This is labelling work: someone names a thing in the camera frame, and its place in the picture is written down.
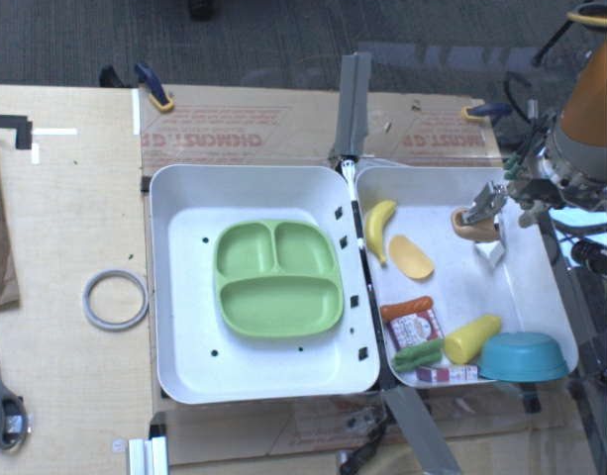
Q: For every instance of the white cube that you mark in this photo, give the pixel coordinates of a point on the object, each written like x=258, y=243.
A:
x=490, y=254

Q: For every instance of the black cylinder on white bracket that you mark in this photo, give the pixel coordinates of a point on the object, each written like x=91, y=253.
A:
x=591, y=257

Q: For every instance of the green divided plate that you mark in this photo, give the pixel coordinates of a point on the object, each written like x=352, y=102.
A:
x=278, y=295

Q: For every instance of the yellow banana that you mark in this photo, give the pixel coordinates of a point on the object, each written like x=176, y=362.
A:
x=374, y=225

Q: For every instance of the white plastic tray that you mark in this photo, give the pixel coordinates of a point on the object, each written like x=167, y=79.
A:
x=184, y=290
x=476, y=290

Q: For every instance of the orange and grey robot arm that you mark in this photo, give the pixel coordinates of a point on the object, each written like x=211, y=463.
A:
x=587, y=107

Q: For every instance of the blue bowl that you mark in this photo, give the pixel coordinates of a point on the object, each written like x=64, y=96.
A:
x=523, y=356

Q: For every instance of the brown cardboard board red print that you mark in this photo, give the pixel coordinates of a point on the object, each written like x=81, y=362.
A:
x=243, y=131

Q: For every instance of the green pea pod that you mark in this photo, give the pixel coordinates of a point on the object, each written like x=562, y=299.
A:
x=417, y=355

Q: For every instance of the red printed carton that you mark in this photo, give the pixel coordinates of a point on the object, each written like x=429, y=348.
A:
x=414, y=328

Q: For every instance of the black chair wheel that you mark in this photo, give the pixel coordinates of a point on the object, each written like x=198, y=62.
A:
x=201, y=7

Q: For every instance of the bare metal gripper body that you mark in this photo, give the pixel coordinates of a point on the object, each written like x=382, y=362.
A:
x=573, y=183

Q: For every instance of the yellow potato chip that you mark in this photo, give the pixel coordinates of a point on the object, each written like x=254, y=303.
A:
x=411, y=260

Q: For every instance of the yellow squeeze bottle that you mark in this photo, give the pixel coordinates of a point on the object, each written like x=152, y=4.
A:
x=469, y=339

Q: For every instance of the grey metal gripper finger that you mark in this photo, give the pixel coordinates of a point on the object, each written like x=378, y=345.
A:
x=487, y=203
x=500, y=228

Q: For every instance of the small red and white carton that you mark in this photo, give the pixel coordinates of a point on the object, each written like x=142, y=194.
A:
x=446, y=374

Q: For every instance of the tan bread roll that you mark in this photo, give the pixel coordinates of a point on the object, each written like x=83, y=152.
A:
x=478, y=231

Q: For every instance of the orange sausage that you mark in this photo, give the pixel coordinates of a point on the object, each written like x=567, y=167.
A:
x=407, y=307

